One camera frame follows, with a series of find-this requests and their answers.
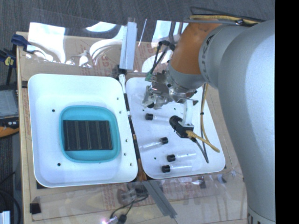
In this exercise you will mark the black cylinder on white bracket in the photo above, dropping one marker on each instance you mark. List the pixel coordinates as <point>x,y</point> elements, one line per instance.
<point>180,126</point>

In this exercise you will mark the white plastic tray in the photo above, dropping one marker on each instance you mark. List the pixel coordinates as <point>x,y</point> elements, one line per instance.
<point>46,125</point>
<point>182,146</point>

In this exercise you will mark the teal plastic dish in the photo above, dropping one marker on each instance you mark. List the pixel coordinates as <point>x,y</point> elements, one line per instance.
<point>90,156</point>

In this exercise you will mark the thin black and white rod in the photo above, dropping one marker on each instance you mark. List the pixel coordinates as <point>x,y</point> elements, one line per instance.
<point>130,122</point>

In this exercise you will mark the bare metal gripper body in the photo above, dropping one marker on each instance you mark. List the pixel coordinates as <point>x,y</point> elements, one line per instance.
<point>161,85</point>

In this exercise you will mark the brown cardboard board, red print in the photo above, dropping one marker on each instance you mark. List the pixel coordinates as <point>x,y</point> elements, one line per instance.
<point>70,52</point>

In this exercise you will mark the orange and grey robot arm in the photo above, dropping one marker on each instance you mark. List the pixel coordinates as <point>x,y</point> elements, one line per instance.
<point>236,83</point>

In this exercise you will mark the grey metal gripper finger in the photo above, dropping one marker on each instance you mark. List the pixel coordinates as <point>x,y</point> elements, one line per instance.
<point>147,98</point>
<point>160,101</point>

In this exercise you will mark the black ribbed rack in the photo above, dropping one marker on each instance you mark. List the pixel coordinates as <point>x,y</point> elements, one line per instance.
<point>87,135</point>

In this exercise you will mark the clear vial with black cap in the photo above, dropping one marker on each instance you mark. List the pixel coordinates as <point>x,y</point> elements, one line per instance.
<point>149,116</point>
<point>171,158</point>
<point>164,140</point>
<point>165,169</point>
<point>151,105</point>

